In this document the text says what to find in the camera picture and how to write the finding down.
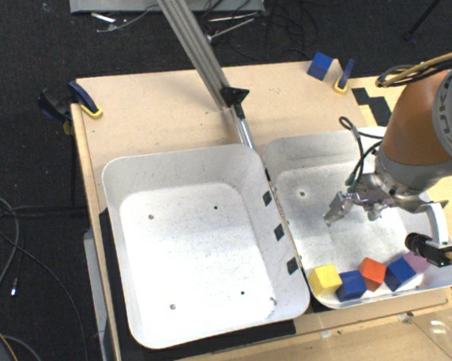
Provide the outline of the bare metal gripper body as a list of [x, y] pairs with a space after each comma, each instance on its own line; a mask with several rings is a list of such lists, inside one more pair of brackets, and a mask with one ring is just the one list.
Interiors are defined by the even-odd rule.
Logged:
[[428, 201], [422, 198], [422, 190], [397, 183], [388, 174], [365, 173], [350, 187], [354, 204], [363, 207], [364, 211], [366, 204], [381, 200], [387, 201], [388, 208], [400, 208], [409, 213], [424, 211], [428, 206]]

